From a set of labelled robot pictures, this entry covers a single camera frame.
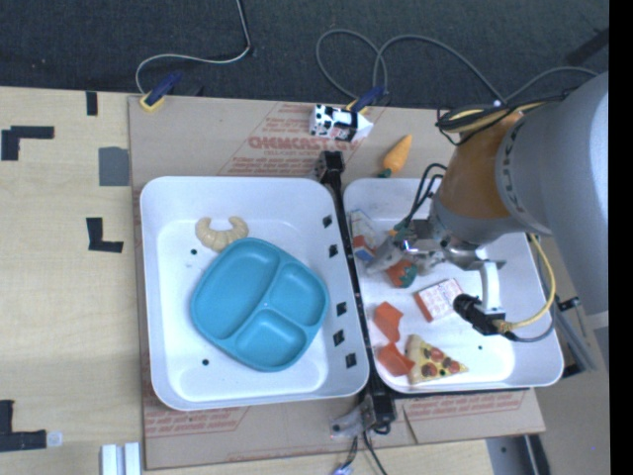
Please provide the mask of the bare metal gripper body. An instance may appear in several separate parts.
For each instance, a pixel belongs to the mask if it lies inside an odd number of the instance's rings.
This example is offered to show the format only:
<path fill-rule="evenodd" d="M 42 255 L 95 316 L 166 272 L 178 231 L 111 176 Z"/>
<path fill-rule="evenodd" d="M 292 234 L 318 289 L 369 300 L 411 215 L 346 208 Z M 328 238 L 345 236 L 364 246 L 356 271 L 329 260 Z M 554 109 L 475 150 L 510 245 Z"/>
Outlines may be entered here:
<path fill-rule="evenodd" d="M 465 271 L 475 271 L 488 260 L 478 255 L 476 244 L 446 232 L 434 220 L 403 220 L 395 225 L 395 242 L 402 253 L 414 259 L 421 253 L 442 253 L 445 261 Z"/>

